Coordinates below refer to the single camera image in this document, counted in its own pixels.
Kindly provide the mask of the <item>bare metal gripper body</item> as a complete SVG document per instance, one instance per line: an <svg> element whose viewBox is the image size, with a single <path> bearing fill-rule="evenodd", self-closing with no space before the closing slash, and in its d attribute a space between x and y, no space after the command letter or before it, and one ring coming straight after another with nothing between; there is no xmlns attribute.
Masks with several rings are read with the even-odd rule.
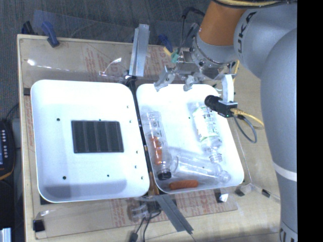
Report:
<svg viewBox="0 0 323 242"><path fill-rule="evenodd" d="M228 62L218 62L198 50L175 52L177 72L215 80Z"/></svg>

